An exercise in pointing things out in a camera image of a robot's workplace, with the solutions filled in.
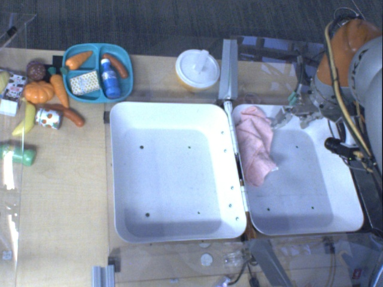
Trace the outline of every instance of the wooden table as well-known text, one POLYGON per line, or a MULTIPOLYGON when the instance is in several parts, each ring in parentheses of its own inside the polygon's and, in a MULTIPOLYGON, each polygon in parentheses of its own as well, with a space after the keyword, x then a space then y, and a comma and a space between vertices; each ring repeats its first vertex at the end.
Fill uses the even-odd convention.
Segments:
MULTIPOLYGON (((5 49, 0 52, 0 68, 18 71, 25 69, 30 60, 51 64, 53 55, 62 54, 62 51, 5 49)), ((178 85, 174 74, 175 58, 131 56, 131 59, 135 82, 128 100, 215 102, 218 84, 201 94, 189 93, 178 85)), ((241 97, 248 96, 263 103, 271 98, 276 104, 284 102, 296 84, 293 69, 285 66, 279 75, 273 73, 262 63, 240 63, 241 97), (251 92, 247 93, 244 90, 249 84, 251 92)), ((25 137, 25 144, 37 149, 37 158, 31 167, 23 168, 17 286, 90 286, 92 267, 105 267, 108 262, 110 243, 115 237, 109 233, 109 230, 114 230, 110 211, 108 217, 108 184, 111 181, 107 163, 110 151, 104 111, 109 107, 73 99, 70 105, 86 119, 84 127, 77 128, 69 120, 64 120, 59 130, 35 126, 25 137)), ((217 254, 224 254, 222 248, 228 244, 217 243, 210 248, 217 254)), ((199 243, 189 245, 157 245, 152 248, 149 245, 124 245, 123 250, 127 250, 129 256, 136 257, 131 271, 141 271, 138 275, 140 280, 145 280, 145 273, 147 279, 167 277, 164 274, 167 271, 177 278, 177 269, 164 266, 162 273, 157 275, 150 273, 149 266, 151 262, 167 257, 183 261, 184 266, 193 268, 191 260, 199 258, 200 251, 208 249, 199 246, 199 243), (200 250, 193 255, 189 252, 190 248, 200 250)), ((232 247, 228 252, 239 246, 236 243, 229 245, 232 247)), ((202 277, 198 278, 195 276, 199 270, 195 270, 192 272, 194 278, 185 278, 180 285, 209 286, 210 282, 212 285, 219 277, 215 273, 225 271, 222 260, 217 259, 215 263, 216 270, 220 269, 218 272, 206 268, 202 277)), ((156 283, 132 282, 128 285, 169 284, 171 281, 165 279, 156 283)))

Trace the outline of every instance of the green toy in gripper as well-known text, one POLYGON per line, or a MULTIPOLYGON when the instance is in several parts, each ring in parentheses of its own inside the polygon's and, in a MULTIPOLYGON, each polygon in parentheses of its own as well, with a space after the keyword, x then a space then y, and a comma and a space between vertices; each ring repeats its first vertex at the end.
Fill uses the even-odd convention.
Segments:
POLYGON ((12 152, 12 162, 21 163, 24 166, 31 166, 36 157, 36 151, 32 149, 22 150, 20 147, 12 146, 8 143, 0 145, 0 158, 5 158, 12 152))

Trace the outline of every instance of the hot dog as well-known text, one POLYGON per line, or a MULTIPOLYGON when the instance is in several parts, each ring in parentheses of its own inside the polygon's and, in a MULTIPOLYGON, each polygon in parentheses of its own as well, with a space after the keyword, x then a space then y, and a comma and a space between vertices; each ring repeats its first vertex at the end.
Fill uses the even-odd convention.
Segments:
POLYGON ((64 107, 62 104, 49 104, 44 106, 50 109, 55 109, 57 111, 62 111, 64 117, 71 120, 78 127, 82 127, 85 123, 83 117, 81 117, 78 113, 71 110, 70 108, 64 107))
POLYGON ((110 64, 117 70, 118 74, 122 79, 126 79, 129 76, 129 73, 127 72, 124 65, 122 65, 122 63, 114 56, 108 53, 104 53, 102 55, 102 58, 110 60, 110 64))

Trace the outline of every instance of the black floor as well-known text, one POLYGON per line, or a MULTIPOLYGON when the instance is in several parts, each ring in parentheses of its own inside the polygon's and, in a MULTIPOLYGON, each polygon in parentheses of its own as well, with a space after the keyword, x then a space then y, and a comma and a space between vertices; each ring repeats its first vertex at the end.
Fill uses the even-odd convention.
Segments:
MULTIPOLYGON (((383 0, 354 0, 382 28, 383 0)), ((1 12, 35 13, 28 47, 65 50, 108 42, 130 54, 176 56, 237 35, 323 42, 338 8, 352 0, 0 0, 1 12)))

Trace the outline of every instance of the pink towel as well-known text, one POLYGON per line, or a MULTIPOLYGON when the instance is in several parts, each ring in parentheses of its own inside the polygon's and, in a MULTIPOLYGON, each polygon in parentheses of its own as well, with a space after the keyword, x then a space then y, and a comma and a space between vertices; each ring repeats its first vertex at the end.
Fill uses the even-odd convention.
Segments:
POLYGON ((261 109, 250 106, 241 112, 236 126, 244 178, 249 185, 261 186, 266 175, 276 168, 270 158, 273 131, 261 109))

